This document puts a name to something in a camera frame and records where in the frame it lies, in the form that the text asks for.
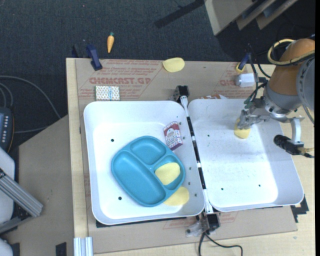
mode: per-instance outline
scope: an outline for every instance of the white tray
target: white tray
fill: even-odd
[[[271,119],[234,135],[244,99],[195,99],[188,109],[210,204],[222,212],[295,205],[304,191],[292,156],[274,144]]]
[[[184,109],[173,101],[96,101],[84,110],[92,211],[106,225],[194,216],[205,204],[196,157]],[[183,145],[174,153],[184,165],[182,186],[190,199],[183,206],[145,207],[120,187],[110,170],[113,156],[129,142],[153,136],[166,143],[163,128],[177,121]]]
[[[189,104],[210,204],[222,212],[298,204],[304,192],[291,155],[273,143],[283,134],[277,121],[259,123],[247,139],[234,135],[243,99],[196,99]],[[106,225],[195,216],[205,207],[187,118],[173,101],[92,102],[84,110],[92,211]],[[165,143],[163,128],[177,121],[183,145],[174,153],[186,170],[182,184],[190,199],[183,206],[145,207],[118,185],[113,156],[141,136]]]

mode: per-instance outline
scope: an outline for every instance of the yellow sponge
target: yellow sponge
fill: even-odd
[[[234,135],[239,137],[240,139],[246,139],[249,137],[250,134],[250,128],[249,129],[239,129],[238,128],[238,123],[239,123],[240,119],[238,118],[235,122],[234,125]]]
[[[189,201],[189,191],[186,187],[181,186],[163,203],[167,206],[182,206]]]
[[[163,61],[162,65],[168,72],[178,72],[185,67],[185,61],[180,57],[169,58]]]
[[[154,174],[159,178],[163,185],[168,185],[179,176],[180,166],[176,162],[169,162],[161,165],[155,170]]]

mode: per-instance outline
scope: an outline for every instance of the small box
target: small box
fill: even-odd
[[[97,85],[95,87],[96,101],[119,101],[120,92],[118,86]]]
[[[235,78],[235,84],[240,87],[252,87],[255,83],[254,73],[240,74]]]
[[[163,128],[166,145],[175,150],[183,144],[178,122],[173,121]]]

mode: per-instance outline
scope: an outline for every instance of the black cable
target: black cable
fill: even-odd
[[[52,107],[54,113],[56,114],[56,116],[61,119],[61,116],[59,115],[58,111],[56,110],[55,106],[53,105],[52,101],[49,99],[49,97],[45,94],[45,92],[36,84],[34,84],[33,82],[30,82],[26,79],[20,78],[20,77],[16,77],[16,76],[10,76],[10,75],[0,75],[0,79],[12,79],[12,80],[18,80],[24,83],[27,83],[31,86],[33,86],[34,88],[36,88],[37,90],[39,90],[42,95],[47,99],[47,101],[49,102],[50,106]]]
[[[278,49],[278,46],[283,45],[283,44],[286,45],[286,46],[288,46],[288,45],[290,45],[292,42],[294,42],[293,39],[283,39],[283,40],[280,40],[280,41],[275,42],[275,43],[271,46],[271,48],[269,49],[269,51],[268,51],[268,54],[267,54],[268,60],[269,60],[272,64],[274,64],[274,65],[276,65],[276,66],[288,67],[288,66],[295,66],[295,65],[297,65],[298,63],[304,62],[305,60],[309,60],[309,59],[312,59],[312,58],[315,57],[315,55],[316,55],[315,50],[311,50],[311,51],[309,51],[309,52],[306,52],[306,53],[302,54],[302,55],[299,56],[299,57],[294,57],[294,58],[292,58],[292,59],[290,59],[290,60],[280,60],[280,61],[279,61],[279,60],[276,60],[276,58],[274,58],[274,51],[275,51],[276,49]]]
[[[306,158],[315,158],[314,155],[311,155],[309,153],[304,153],[303,156],[306,157]]]
[[[316,34],[312,34],[307,37],[308,39],[316,40]]]
[[[25,134],[25,133],[33,133],[33,132],[38,132],[46,129],[48,126],[40,127],[40,128],[35,128],[35,129],[29,129],[29,130],[17,130],[14,133],[15,134]]]
[[[280,31],[283,29],[283,28],[286,28],[285,26],[286,25],[292,25],[291,23],[288,23],[288,22],[283,22],[282,24],[280,24],[278,26],[278,29],[276,30],[276,33],[275,33],[275,41],[279,41],[280,40]]]
[[[251,95],[249,96],[249,98],[251,98],[251,101],[255,100],[256,97],[257,97],[257,93],[258,93],[258,90],[262,87],[265,87],[267,85],[266,82],[264,82],[263,84],[259,85],[252,93]]]
[[[256,68],[255,68],[255,65],[254,65],[254,63],[253,63],[253,61],[252,61],[252,54],[251,54],[251,53],[249,54],[249,61],[250,61],[250,65],[251,65],[251,68],[252,68],[253,73],[254,73],[254,79],[256,80],[256,81],[255,81],[255,90],[254,90],[253,93],[250,95],[250,97],[253,96],[253,98],[251,98],[251,101],[254,101],[254,100],[256,99],[257,92],[258,92],[258,90],[259,90],[260,87],[258,86],[258,84],[259,84],[258,73],[257,73]]]
[[[173,0],[173,1],[176,3],[176,5],[177,5],[178,8],[180,8],[180,9],[183,8],[183,6],[180,5],[176,0]]]
[[[283,12],[282,15],[288,20],[288,22],[292,26],[299,27],[299,28],[302,28],[302,29],[315,29],[316,28],[316,26],[305,26],[305,25],[301,25],[301,24],[295,23],[294,21],[291,20],[291,18],[285,12]]]
[[[280,48],[282,48],[282,47],[287,47],[287,46],[286,46],[286,45],[278,45],[277,48],[280,49]],[[269,51],[269,49],[268,49],[268,50],[263,50],[263,51],[258,52],[256,55],[257,55],[257,56],[264,55],[264,54],[267,54],[268,51]]]
[[[279,59],[279,57],[278,56],[276,56],[276,49],[278,49],[278,48],[276,48],[275,46],[274,46],[275,44],[272,44],[272,51],[271,51],[271,55],[272,55],[272,58],[274,59],[274,60],[278,60]],[[288,42],[286,42],[286,43],[282,43],[282,44],[279,44],[279,46],[280,45],[283,45],[283,47],[287,47],[288,45],[289,45],[289,43]]]
[[[252,54],[253,54],[253,57],[254,57],[254,60],[255,60],[256,64],[257,64],[258,67],[259,67],[259,70],[262,72],[262,74],[264,74],[265,77],[271,78],[271,76],[268,75],[268,74],[262,69],[262,67],[261,67],[261,65],[260,65],[260,62],[259,62],[259,60],[258,60],[258,57],[257,57],[257,55],[256,55],[256,53],[255,53],[255,51],[254,51],[254,48],[252,47],[252,45],[249,43],[248,46],[249,46],[249,48],[250,48],[250,51],[251,51]]]
[[[12,106],[14,105],[14,96],[13,96],[12,92],[10,91],[10,89],[9,89],[7,86],[5,86],[5,85],[4,85],[3,83],[1,83],[1,82],[0,82],[0,86],[2,86],[3,88],[5,88],[6,91],[9,93],[10,98],[11,98],[10,107],[12,108]]]
[[[7,98],[6,98],[4,90],[2,90],[1,88],[0,88],[0,92],[3,96],[3,107],[5,108],[7,106]]]
[[[241,251],[241,254],[240,254],[240,255],[243,256],[244,250],[243,250],[243,248],[242,248],[240,245],[237,245],[237,244],[236,244],[236,245],[222,245],[222,244],[219,244],[219,243],[217,243],[216,241],[214,241],[210,236],[208,236],[208,234],[207,234],[206,231],[203,232],[203,233],[201,234],[201,237],[200,237],[199,246],[198,246],[199,256],[201,256],[201,245],[202,245],[205,237],[207,237],[211,242],[213,242],[214,244],[216,244],[217,246],[220,246],[220,247],[222,247],[222,248],[234,248],[234,247],[238,247],[238,248],[240,248],[240,251]]]

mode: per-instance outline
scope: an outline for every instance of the dark carpet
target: dark carpet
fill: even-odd
[[[15,135],[12,148],[68,113],[66,58],[77,44],[80,55],[93,44],[109,59],[238,62],[248,44],[260,63],[277,40],[315,33],[315,0],[299,0],[267,27],[235,22],[214,36],[203,0],[0,0],[0,83],[12,93]],[[106,40],[114,32],[110,54]],[[50,99],[54,112],[44,94]],[[1,87],[0,106],[11,105]]]

